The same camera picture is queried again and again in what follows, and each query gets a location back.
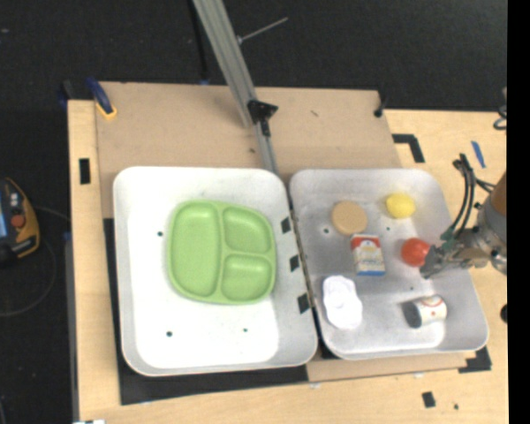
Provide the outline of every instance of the white tray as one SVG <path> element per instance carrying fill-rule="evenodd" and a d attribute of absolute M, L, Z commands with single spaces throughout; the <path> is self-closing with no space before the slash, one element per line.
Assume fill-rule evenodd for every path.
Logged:
<path fill-rule="evenodd" d="M 445 271 L 429 280 L 400 258 L 404 240 L 418 237 L 439 243 L 451 224 L 442 190 L 422 170 L 304 170 L 290 184 L 294 214 L 322 339 L 346 360 L 437 352 L 473 351 L 487 342 L 488 326 L 467 270 Z M 410 194 L 417 211 L 394 219 L 385 198 L 395 192 Z M 339 201 L 355 201 L 366 210 L 364 233 L 380 238 L 386 267 L 384 276 L 356 276 L 349 238 L 331 225 L 330 212 Z M 322 281 L 344 275 L 355 282 L 363 304 L 363 321 L 356 330 L 331 325 L 322 304 Z M 444 322 L 419 329 L 408 326 L 402 306 L 423 296 L 439 294 L 448 307 Z"/>
<path fill-rule="evenodd" d="M 273 292 L 252 305 L 187 299 L 165 270 L 164 233 L 183 201 L 226 201 L 261 211 L 276 239 Z M 114 182 L 117 287 L 121 344 L 127 363 L 143 375 L 185 375 L 290 367 L 307 363 L 317 347 L 311 309 L 282 181 L 265 170 L 133 167 Z"/>

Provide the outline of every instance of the lemon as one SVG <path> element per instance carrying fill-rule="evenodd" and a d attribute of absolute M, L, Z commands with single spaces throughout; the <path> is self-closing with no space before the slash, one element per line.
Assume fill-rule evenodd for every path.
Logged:
<path fill-rule="evenodd" d="M 393 193 L 387 198 L 387 210 L 395 218 L 407 218 L 416 211 L 413 198 L 406 193 Z"/>

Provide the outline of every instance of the tomato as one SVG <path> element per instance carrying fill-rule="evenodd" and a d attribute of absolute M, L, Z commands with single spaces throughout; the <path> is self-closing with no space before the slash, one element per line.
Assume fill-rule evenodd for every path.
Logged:
<path fill-rule="evenodd" d="M 421 267 L 424 265 L 428 251 L 430 251 L 430 244 L 420 238 L 413 237 L 403 244 L 400 255 L 408 265 Z"/>

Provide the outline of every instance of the black floor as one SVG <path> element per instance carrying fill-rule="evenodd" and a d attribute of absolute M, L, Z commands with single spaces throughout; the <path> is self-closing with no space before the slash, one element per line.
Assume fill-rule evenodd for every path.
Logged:
<path fill-rule="evenodd" d="M 508 0 L 224 0 L 256 86 L 377 88 L 392 108 L 496 110 Z M 204 42 L 210 83 L 222 74 Z M 72 421 L 64 239 L 70 224 L 63 80 L 198 83 L 186 0 L 0 0 L 0 178 L 38 207 L 47 241 L 0 272 L 0 398 L 7 422 Z"/>

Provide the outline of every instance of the yellow multimeter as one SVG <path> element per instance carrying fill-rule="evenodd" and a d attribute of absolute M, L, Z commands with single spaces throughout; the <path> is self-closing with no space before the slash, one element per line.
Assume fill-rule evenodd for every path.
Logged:
<path fill-rule="evenodd" d="M 0 179 L 0 268 L 32 253 L 39 244 L 39 225 L 26 195 L 11 179 Z"/>

